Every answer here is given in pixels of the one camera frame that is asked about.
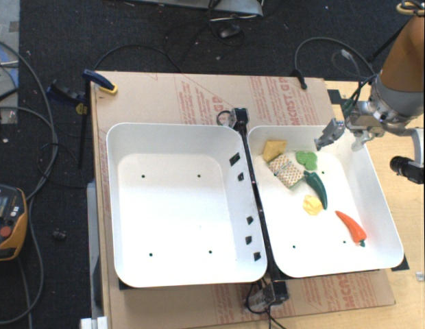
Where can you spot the black cylinder on white bracket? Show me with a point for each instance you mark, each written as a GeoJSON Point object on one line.
{"type": "Point", "coordinates": [409, 170]}

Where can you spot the yellow cheese wedge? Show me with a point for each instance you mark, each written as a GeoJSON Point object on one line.
{"type": "Point", "coordinates": [273, 150]}

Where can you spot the white plastic tray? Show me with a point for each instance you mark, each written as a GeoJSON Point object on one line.
{"type": "Point", "coordinates": [171, 211]}
{"type": "Point", "coordinates": [322, 245]}

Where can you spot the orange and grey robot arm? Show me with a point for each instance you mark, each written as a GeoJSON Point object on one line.
{"type": "Point", "coordinates": [402, 63]}

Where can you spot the yellow crumpled lump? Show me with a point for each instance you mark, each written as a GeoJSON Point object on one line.
{"type": "Point", "coordinates": [312, 205]}

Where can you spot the thin black rod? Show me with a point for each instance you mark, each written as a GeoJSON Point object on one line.
{"type": "Point", "coordinates": [258, 197]}

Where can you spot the brown cardboard board, red print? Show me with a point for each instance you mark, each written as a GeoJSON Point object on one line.
{"type": "Point", "coordinates": [157, 98]}

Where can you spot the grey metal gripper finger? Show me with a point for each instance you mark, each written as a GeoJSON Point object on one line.
{"type": "Point", "coordinates": [330, 134]}
{"type": "Point", "coordinates": [360, 140]}

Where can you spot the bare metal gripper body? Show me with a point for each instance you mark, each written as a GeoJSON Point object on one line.
{"type": "Point", "coordinates": [365, 119]}

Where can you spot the white orange patterned packet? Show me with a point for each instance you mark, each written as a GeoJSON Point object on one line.
{"type": "Point", "coordinates": [288, 172]}

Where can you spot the green chili pepper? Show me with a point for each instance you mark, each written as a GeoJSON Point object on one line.
{"type": "Point", "coordinates": [318, 185]}

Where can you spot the green lettuce leaf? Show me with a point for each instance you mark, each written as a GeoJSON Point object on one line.
{"type": "Point", "coordinates": [306, 159]}

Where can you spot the orange chili pepper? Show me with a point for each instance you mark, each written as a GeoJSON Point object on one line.
{"type": "Point", "coordinates": [351, 226]}

